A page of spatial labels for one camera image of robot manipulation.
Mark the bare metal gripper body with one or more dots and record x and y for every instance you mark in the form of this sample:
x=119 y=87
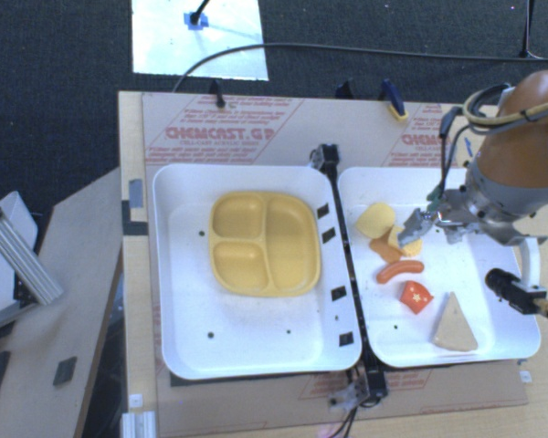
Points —
x=484 y=215

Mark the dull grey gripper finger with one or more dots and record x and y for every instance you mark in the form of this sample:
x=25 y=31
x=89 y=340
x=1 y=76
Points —
x=456 y=235
x=413 y=228

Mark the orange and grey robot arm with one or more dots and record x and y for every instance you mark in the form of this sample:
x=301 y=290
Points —
x=516 y=153

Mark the small yellow potato chip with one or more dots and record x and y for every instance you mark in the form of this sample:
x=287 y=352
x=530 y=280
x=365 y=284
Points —
x=413 y=249

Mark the orange potato chip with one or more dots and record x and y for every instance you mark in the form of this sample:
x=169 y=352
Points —
x=384 y=249

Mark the white plastic tray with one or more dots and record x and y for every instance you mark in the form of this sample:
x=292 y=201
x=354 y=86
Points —
x=256 y=336
x=461 y=272

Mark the large yellow potato chip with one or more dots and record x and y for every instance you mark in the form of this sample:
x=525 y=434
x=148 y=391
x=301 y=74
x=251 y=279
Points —
x=375 y=219

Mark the orange sausage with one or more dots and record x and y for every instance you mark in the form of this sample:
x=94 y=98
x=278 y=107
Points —
x=399 y=271

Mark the thin black and white rod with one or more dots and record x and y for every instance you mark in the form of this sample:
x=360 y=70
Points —
x=347 y=244

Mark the red piece with yellow stars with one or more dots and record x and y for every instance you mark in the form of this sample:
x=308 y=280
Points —
x=415 y=297

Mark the tan wedge slice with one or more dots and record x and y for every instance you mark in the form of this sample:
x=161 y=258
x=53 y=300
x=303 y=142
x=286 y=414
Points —
x=454 y=331

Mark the yellow divided plate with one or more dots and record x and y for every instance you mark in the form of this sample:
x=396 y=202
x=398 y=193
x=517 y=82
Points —
x=265 y=244

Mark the brown cardboard board red print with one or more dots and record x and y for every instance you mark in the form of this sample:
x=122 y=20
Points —
x=265 y=130

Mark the black cylinder on white bracket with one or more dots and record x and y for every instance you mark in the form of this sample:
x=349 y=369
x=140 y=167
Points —
x=507 y=288

